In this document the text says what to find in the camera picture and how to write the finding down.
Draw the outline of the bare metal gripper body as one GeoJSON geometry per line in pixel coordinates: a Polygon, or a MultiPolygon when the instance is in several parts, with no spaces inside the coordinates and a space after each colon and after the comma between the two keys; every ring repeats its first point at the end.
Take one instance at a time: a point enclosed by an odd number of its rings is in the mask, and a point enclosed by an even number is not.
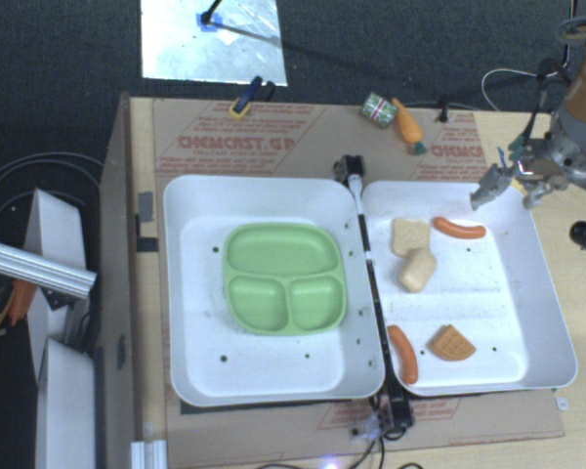
{"type": "Polygon", "coordinates": [[[518,168],[516,180],[524,183],[546,183],[550,193],[575,186],[586,191],[586,149],[567,137],[530,139],[519,145],[512,143],[510,156],[518,168]]]}

